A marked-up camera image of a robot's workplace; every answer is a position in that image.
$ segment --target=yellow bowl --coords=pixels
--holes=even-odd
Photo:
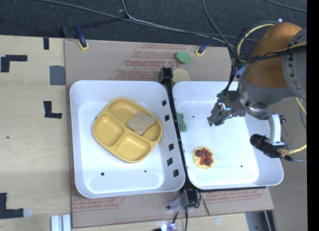
[[[138,112],[155,119],[144,134],[140,135],[127,126]],[[158,118],[141,105],[128,98],[111,101],[97,116],[93,124],[94,138],[110,153],[128,163],[143,160],[162,136]]]

